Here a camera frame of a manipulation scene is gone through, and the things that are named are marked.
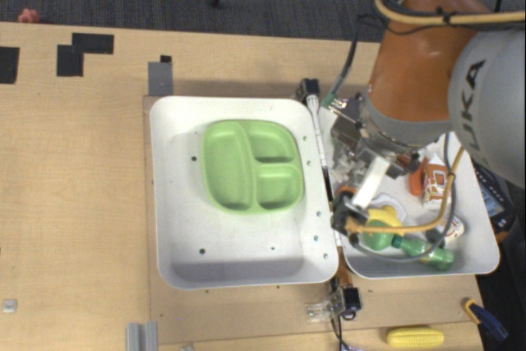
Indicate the black cylinder on white bracket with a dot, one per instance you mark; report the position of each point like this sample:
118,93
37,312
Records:
370,183

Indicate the green pear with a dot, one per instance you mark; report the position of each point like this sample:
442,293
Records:
378,240

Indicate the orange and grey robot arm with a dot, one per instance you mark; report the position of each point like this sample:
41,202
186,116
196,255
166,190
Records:
415,66

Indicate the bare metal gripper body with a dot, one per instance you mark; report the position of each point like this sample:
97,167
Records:
353,135

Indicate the orange carrot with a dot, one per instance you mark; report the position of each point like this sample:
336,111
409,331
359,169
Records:
416,183

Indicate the yellow corn cob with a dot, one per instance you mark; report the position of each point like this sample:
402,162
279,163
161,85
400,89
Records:
415,337

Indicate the white and orange packet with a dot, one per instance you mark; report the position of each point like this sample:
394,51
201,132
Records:
454,230

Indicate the green plastic bottle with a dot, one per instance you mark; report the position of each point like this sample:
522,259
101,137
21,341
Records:
435,257

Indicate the orange and white carton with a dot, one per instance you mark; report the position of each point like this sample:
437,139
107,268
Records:
435,185

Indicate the green divided plate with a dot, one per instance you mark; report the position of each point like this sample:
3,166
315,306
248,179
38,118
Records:
230,168

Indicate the yellow banana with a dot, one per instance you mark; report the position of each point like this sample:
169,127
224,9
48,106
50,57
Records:
386,215

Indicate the white plastic tray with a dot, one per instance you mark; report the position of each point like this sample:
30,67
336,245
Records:
185,218
472,250

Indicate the thin black and white rod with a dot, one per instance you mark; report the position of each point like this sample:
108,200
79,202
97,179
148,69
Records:
317,127

